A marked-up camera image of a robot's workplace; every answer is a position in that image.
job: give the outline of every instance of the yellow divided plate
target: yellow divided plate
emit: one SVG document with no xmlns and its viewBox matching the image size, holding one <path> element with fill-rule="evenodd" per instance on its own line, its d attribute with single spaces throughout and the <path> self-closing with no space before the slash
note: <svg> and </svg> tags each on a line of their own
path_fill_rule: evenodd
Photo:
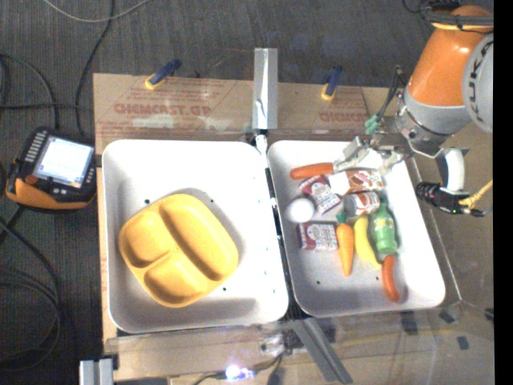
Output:
<svg viewBox="0 0 513 385">
<path fill-rule="evenodd" d="M 239 261 L 232 238 L 210 209 L 188 194 L 162 198 L 130 218 L 119 251 L 160 304 L 183 307 L 228 278 Z"/>
</svg>

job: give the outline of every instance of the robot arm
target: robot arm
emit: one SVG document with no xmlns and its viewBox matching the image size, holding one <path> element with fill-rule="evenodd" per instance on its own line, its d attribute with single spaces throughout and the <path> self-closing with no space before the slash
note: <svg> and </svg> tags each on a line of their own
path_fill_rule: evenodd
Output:
<svg viewBox="0 0 513 385">
<path fill-rule="evenodd" d="M 463 189 L 468 150 L 441 146 L 472 121 L 493 133 L 493 17 L 480 7 L 462 6 L 450 18 L 454 24 L 434 23 L 434 33 L 399 97 L 397 114 L 374 118 L 367 133 L 373 135 L 374 149 L 389 154 L 385 164 L 414 153 L 437 160 L 444 184 L 419 184 L 419 198 L 448 213 L 481 216 L 473 206 L 491 183 L 470 196 Z M 465 19 L 472 24 L 463 24 Z"/>
</svg>

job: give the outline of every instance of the metal bracket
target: metal bracket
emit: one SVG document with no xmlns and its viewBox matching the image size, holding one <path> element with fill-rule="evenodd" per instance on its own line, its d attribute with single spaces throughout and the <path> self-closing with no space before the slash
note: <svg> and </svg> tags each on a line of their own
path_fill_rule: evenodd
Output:
<svg viewBox="0 0 513 385">
<path fill-rule="evenodd" d="M 111 358 L 80 361 L 79 385 L 114 385 Z"/>
<path fill-rule="evenodd" d="M 305 345 L 327 382 L 353 383 L 351 375 L 335 354 L 315 318 L 291 321 L 289 324 Z"/>
<path fill-rule="evenodd" d="M 333 171 L 340 172 L 349 167 L 359 164 L 369 154 L 369 141 L 364 141 L 360 136 L 344 148 L 344 156 L 333 163 Z"/>
<path fill-rule="evenodd" d="M 255 49 L 252 129 L 278 127 L 278 50 Z"/>
<path fill-rule="evenodd" d="M 271 205 L 277 206 L 276 193 L 274 192 L 273 179 L 271 177 L 271 169 L 269 168 L 269 161 L 267 160 L 267 136 L 265 134 L 258 134 L 254 138 L 255 148 L 260 153 L 262 167 L 265 170 L 265 178 L 267 180 L 267 188 L 269 189 L 269 195 L 271 196 Z"/>
<path fill-rule="evenodd" d="M 373 135 L 372 143 L 372 148 L 378 152 L 394 151 L 405 156 L 412 153 L 408 140 L 397 129 L 394 117 L 382 118 L 379 129 Z"/>
</svg>

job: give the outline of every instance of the green bottle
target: green bottle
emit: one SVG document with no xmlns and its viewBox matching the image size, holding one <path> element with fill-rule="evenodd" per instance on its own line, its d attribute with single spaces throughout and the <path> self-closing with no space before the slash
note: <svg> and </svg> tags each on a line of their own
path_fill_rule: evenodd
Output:
<svg viewBox="0 0 513 385">
<path fill-rule="evenodd" d="M 394 218 L 386 206 L 386 199 L 380 198 L 379 209 L 374 214 L 373 220 L 376 250 L 383 255 L 393 254 L 398 248 L 398 243 L 395 241 Z"/>
</svg>

